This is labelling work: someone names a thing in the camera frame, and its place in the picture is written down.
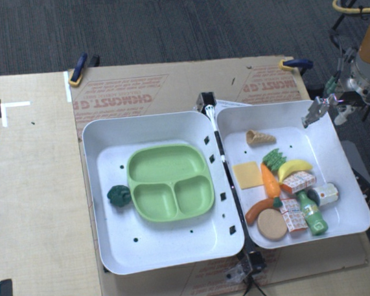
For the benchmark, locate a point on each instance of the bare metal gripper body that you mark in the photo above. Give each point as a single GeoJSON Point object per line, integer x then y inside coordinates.
{"type": "Point", "coordinates": [360, 89]}

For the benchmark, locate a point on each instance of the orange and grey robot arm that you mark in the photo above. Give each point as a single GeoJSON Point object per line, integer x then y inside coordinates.
{"type": "Point", "coordinates": [369, 45]}

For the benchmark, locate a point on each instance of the orange carrot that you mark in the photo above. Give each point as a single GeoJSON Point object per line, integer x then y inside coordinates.
{"type": "Point", "coordinates": [270, 183]}

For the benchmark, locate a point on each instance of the white paper sheet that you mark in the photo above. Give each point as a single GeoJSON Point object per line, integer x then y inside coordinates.
{"type": "Point", "coordinates": [229, 102]}

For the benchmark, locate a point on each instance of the green bottle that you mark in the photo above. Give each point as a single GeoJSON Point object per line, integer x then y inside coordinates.
{"type": "Point", "coordinates": [312, 213]}

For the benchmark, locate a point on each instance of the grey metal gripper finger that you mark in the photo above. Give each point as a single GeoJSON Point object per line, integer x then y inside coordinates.
{"type": "Point", "coordinates": [325, 104]}
{"type": "Point", "coordinates": [312, 114]}

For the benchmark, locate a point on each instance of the orange and white carton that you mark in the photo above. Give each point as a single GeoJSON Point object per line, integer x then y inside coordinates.
{"type": "Point", "coordinates": [294, 219]}
{"type": "Point", "coordinates": [300, 181]}

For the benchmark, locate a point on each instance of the green ridged toy vegetable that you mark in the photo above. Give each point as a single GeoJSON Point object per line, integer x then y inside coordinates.
{"type": "Point", "coordinates": [274, 159]}

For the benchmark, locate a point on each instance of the thin black and white rod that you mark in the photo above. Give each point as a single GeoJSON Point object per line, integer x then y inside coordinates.
{"type": "Point", "coordinates": [218, 141]}

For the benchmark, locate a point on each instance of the black cylinder on white bracket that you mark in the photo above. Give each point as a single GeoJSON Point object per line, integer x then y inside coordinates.
{"type": "Point", "coordinates": [343, 116]}

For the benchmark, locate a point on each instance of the white plastic tray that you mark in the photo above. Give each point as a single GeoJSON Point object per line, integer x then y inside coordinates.
{"type": "Point", "coordinates": [168, 240]}
{"type": "Point", "coordinates": [331, 149]}

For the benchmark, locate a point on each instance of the yellow banana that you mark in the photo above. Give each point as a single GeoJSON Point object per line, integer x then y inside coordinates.
{"type": "Point", "coordinates": [295, 166]}

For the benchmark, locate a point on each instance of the dark green broccoli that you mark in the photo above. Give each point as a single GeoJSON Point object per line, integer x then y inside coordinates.
{"type": "Point", "coordinates": [118, 196]}

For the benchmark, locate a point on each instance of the orange sausage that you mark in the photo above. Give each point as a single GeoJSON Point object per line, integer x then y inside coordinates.
{"type": "Point", "coordinates": [259, 209]}

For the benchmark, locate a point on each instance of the tan ice cream cone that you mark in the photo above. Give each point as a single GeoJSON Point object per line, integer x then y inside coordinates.
{"type": "Point", "coordinates": [257, 138]}

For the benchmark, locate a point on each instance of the round tan biscuit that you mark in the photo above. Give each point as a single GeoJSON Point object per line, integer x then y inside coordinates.
{"type": "Point", "coordinates": [272, 224]}

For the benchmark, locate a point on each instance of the brown cardboard board red print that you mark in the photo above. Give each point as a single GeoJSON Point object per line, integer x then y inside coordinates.
{"type": "Point", "coordinates": [166, 87]}

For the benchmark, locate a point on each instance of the yellow cheese slice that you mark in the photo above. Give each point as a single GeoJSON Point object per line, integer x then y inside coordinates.
{"type": "Point", "coordinates": [248, 175]}

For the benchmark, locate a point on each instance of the green divided plate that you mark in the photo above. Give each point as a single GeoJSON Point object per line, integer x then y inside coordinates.
{"type": "Point", "coordinates": [167, 165]}

